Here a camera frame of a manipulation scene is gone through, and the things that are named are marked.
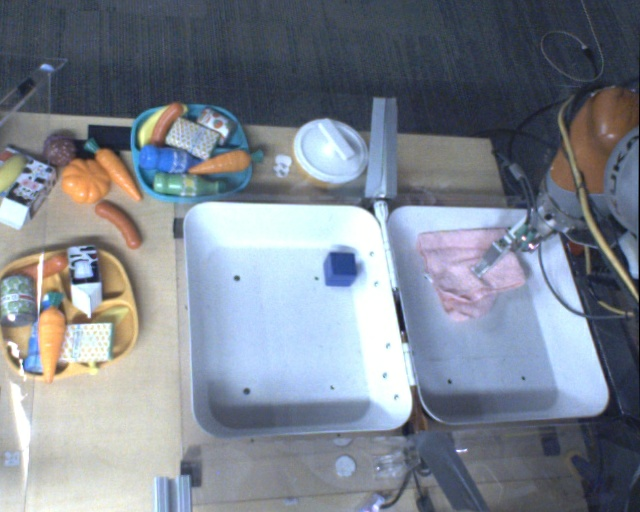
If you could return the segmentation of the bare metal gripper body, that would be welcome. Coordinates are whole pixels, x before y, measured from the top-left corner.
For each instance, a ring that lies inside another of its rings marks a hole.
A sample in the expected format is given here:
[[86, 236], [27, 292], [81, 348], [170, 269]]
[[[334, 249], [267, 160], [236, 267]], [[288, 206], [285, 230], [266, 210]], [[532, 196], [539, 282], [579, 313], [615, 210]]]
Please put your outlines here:
[[558, 211], [527, 210], [525, 216], [499, 239], [499, 250], [533, 252], [554, 233], [567, 233], [569, 225]]

